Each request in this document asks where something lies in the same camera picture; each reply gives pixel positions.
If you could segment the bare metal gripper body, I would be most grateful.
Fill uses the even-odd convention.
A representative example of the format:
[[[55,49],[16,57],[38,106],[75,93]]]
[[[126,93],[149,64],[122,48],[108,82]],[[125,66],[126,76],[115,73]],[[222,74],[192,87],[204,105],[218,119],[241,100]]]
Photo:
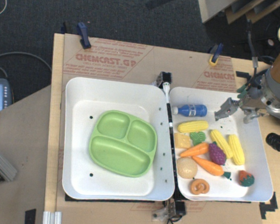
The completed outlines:
[[[266,99],[264,96],[254,99],[247,94],[239,102],[241,109],[253,112],[258,117],[272,115],[280,119],[280,101],[277,99]]]

